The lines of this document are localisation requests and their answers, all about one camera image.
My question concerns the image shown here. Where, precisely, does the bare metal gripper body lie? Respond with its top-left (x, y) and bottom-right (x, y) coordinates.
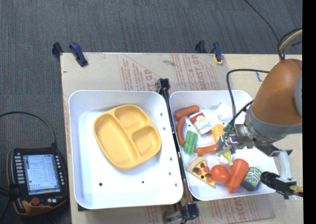
top-left (227, 123), bottom-right (280, 150)

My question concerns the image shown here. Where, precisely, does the orange-red toy sausage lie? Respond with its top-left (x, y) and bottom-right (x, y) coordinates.
top-left (195, 143), bottom-right (219, 156)
top-left (176, 117), bottom-right (187, 146)
top-left (174, 105), bottom-right (200, 121)

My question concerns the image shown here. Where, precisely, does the orange toy bell pepper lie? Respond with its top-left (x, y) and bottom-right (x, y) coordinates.
top-left (211, 124), bottom-right (227, 142)

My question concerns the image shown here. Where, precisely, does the red toy tomato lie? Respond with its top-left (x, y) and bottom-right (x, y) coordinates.
top-left (210, 164), bottom-right (231, 184)

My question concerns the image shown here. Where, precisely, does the orange squeeze bottle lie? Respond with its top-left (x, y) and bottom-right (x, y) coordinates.
top-left (226, 158), bottom-right (250, 194)

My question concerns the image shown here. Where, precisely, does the red and white carton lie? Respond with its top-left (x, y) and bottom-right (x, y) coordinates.
top-left (188, 111), bottom-right (213, 136)

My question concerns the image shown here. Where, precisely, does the green toy asparagus bundle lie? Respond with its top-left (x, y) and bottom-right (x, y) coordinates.
top-left (183, 130), bottom-right (199, 155)

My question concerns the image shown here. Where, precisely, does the toy pizza slice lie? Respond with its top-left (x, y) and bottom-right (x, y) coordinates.
top-left (186, 156), bottom-right (216, 189)

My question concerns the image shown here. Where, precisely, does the white crumpled lump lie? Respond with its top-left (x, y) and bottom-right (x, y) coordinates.
top-left (215, 102), bottom-right (234, 121)

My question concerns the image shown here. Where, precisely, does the small can green label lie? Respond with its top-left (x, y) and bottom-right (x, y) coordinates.
top-left (241, 167), bottom-right (263, 192)

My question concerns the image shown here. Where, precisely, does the thin black and white rod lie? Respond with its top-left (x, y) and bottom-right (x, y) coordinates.
top-left (160, 87), bottom-right (194, 204)

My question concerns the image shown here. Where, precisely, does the white plastic tray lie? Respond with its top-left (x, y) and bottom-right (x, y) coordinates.
top-left (169, 90), bottom-right (280, 202)
top-left (68, 90), bottom-right (185, 210)

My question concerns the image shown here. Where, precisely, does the yellow divided plate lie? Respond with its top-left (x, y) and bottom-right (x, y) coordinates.
top-left (92, 104), bottom-right (162, 170)

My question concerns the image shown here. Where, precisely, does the brown cardboard board red print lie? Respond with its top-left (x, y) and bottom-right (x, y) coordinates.
top-left (60, 52), bottom-right (276, 224)

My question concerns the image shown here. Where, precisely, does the black cylinder on white bracket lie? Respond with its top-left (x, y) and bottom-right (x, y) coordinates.
top-left (260, 143), bottom-right (303, 200)

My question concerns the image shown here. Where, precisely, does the black block with thin wires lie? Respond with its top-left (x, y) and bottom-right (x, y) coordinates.
top-left (155, 78), bottom-right (172, 94)
top-left (172, 202), bottom-right (200, 222)

